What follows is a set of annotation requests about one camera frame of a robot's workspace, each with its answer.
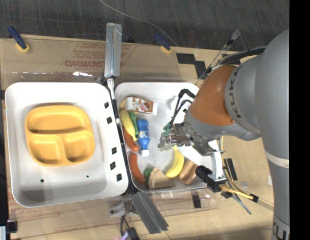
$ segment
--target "plastic bottle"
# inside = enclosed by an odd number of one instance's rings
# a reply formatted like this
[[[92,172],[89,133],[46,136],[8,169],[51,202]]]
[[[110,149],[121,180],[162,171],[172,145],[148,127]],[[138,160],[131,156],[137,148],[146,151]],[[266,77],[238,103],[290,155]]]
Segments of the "plastic bottle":
[[[150,154],[148,146],[151,140],[149,132],[149,122],[146,119],[138,119],[137,127],[139,131],[137,141],[141,146],[140,153],[143,157],[147,157]]]

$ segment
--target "sausage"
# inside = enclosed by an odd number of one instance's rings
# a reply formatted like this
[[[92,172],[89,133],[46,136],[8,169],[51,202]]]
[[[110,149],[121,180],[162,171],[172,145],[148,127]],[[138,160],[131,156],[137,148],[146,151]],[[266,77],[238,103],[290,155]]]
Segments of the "sausage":
[[[129,167],[131,170],[131,174],[137,180],[139,183],[144,184],[145,183],[145,177],[141,173],[139,169],[139,165],[137,163],[137,154],[136,153],[130,153],[129,155]]]
[[[123,134],[124,134],[124,140],[128,145],[128,147],[131,149],[131,151],[133,152],[139,151],[139,146],[135,143],[132,136],[125,130],[125,127],[123,127]]]

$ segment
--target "banana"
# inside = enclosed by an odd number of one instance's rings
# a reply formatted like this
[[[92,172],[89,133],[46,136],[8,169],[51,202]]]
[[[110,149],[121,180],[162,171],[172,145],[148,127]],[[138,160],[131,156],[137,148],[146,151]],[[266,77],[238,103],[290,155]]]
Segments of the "banana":
[[[134,141],[137,141],[137,138],[135,136],[135,127],[132,122],[132,119],[129,115],[129,113],[126,110],[121,110],[119,112],[120,120],[125,128],[125,130],[128,132],[130,136],[132,136]]]
[[[173,149],[175,150],[174,164],[165,173],[165,176],[169,179],[178,176],[184,166],[184,156],[178,151],[177,146],[174,146]]]

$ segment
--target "bottle label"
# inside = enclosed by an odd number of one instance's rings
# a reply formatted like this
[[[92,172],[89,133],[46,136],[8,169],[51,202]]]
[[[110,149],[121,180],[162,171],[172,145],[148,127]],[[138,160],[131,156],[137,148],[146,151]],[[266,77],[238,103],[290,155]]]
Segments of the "bottle label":
[[[141,130],[138,134],[138,138],[150,138],[150,132],[148,130]]]

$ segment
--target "dark background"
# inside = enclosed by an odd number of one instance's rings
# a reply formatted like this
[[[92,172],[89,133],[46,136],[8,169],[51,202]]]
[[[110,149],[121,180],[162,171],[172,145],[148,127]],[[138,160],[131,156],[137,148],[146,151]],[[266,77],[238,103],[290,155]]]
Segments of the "dark background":
[[[267,45],[289,28],[290,0],[0,0],[0,37],[21,34],[105,40],[106,24],[122,25],[123,42],[220,50],[232,33],[233,51]],[[0,82],[0,224],[6,218]]]

